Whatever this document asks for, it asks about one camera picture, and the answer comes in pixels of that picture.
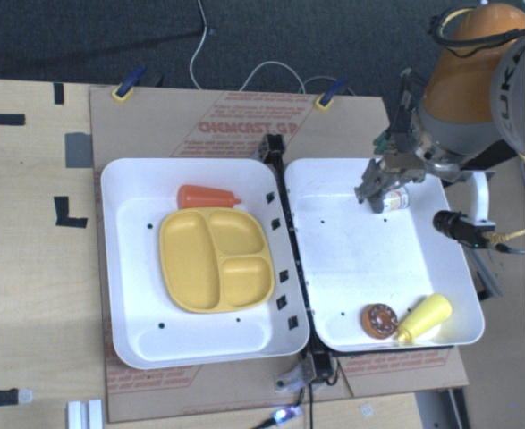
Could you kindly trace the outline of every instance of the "brown donut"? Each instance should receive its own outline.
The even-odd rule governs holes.
[[[388,305],[371,304],[361,315],[361,325],[370,337],[386,339],[394,334],[399,322],[397,315]]]

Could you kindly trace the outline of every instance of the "table surface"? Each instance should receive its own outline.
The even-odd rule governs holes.
[[[103,327],[93,170],[65,167],[64,135],[90,133],[89,85],[66,84],[54,106],[52,83],[0,80],[0,114],[26,125],[0,126],[0,390],[30,388],[33,401],[0,407],[0,427],[64,427],[72,400],[103,400]],[[54,197],[70,199],[85,229],[55,227]],[[289,427],[309,425],[305,417]],[[260,408],[178,416],[121,428],[247,428]],[[421,428],[413,393],[314,404],[316,427]]]

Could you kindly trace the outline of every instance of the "cardboard sheet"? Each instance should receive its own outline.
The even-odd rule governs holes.
[[[372,141],[388,125],[382,100],[336,97],[324,112],[314,107],[312,95],[136,88],[129,100],[117,103],[113,89],[90,90],[109,421],[292,404],[298,393],[277,393],[274,376],[292,369],[297,355],[153,371],[129,368],[116,356],[101,172],[122,157],[256,157],[267,133],[284,135],[286,164],[303,157],[372,157]],[[356,185],[360,176],[356,173]],[[348,356],[340,363],[337,385],[316,388],[315,400],[468,384],[457,348]]]

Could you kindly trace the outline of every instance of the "yellow bottle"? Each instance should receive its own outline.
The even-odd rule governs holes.
[[[399,324],[397,340],[413,342],[422,333],[442,323],[452,312],[451,303],[441,294],[435,293],[427,296]]]

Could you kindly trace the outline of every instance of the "yellow plate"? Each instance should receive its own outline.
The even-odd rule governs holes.
[[[166,288],[187,311],[243,310],[265,302],[274,291],[266,235],[242,210],[177,210],[161,224],[159,241]]]

